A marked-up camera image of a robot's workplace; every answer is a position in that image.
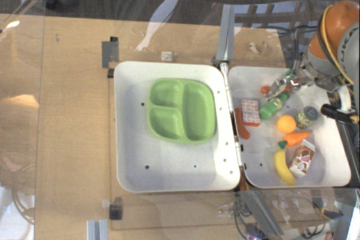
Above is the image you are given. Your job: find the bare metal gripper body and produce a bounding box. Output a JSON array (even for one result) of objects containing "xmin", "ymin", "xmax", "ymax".
[{"xmin": 286, "ymin": 64, "xmax": 332, "ymax": 93}]

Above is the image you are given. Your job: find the green plastic bottle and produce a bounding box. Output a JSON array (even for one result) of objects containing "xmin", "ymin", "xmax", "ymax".
[{"xmin": 258, "ymin": 92, "xmax": 291, "ymax": 121}]

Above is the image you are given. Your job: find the red and white carton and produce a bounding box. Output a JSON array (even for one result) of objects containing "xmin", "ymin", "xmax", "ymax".
[{"xmin": 240, "ymin": 98, "xmax": 261, "ymax": 128}]

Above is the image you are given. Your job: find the orange fruit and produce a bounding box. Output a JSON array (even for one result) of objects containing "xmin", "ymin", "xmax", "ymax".
[{"xmin": 277, "ymin": 114, "xmax": 298, "ymax": 134}]

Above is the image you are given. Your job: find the green jar with grey lid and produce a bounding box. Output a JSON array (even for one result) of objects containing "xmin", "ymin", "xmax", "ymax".
[{"xmin": 295, "ymin": 105, "xmax": 320, "ymax": 130}]

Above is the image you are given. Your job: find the red sausage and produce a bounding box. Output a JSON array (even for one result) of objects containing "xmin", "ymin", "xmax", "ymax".
[{"xmin": 234, "ymin": 107, "xmax": 251, "ymax": 140}]

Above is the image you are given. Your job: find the orange carrot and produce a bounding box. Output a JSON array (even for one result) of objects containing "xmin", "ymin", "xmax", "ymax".
[{"xmin": 278, "ymin": 130, "xmax": 313, "ymax": 149}]

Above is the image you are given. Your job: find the brown and white carton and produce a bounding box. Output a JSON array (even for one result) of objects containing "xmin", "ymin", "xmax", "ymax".
[{"xmin": 289, "ymin": 138, "xmax": 317, "ymax": 179}]

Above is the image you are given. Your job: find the yellow banana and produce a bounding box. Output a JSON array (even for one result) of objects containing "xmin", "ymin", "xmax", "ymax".
[{"xmin": 274, "ymin": 148, "xmax": 297, "ymax": 186}]

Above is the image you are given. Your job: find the white plastic tray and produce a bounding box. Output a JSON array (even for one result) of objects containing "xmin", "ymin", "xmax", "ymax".
[
  {"xmin": 113, "ymin": 61, "xmax": 242, "ymax": 194},
  {"xmin": 227, "ymin": 65, "xmax": 352, "ymax": 189}
]

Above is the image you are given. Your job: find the green divided plate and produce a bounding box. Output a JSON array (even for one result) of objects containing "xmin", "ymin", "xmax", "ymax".
[{"xmin": 147, "ymin": 77, "xmax": 218, "ymax": 145}]

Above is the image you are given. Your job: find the black cylinder on white bracket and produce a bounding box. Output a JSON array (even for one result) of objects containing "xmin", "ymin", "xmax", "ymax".
[{"xmin": 320, "ymin": 85, "xmax": 356, "ymax": 123}]

